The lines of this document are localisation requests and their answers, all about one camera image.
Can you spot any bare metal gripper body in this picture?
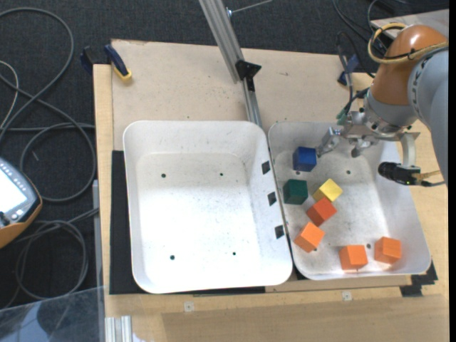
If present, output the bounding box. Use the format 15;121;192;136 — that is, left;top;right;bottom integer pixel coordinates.
341;110;406;143

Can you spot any blue cube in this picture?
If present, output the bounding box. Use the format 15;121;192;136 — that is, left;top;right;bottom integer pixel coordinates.
292;146;318;173

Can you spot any yellow cube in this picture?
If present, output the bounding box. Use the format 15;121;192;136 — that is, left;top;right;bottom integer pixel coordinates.
312;178;344;203

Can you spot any green cube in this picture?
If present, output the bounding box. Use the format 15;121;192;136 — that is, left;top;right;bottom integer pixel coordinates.
282;179;309;206

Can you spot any white plastic tray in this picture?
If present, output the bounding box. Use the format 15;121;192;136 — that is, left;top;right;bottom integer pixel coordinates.
267;120;432;282
123;120;294;295

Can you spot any dark orange cube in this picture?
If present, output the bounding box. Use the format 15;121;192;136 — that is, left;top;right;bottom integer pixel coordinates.
306;197;338;228

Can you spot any pale brown flat board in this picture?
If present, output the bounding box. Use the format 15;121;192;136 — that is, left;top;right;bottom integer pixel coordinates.
111;39;449;294

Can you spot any black cylinder on white bracket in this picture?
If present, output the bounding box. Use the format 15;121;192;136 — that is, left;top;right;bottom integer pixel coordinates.
378;133;422;187

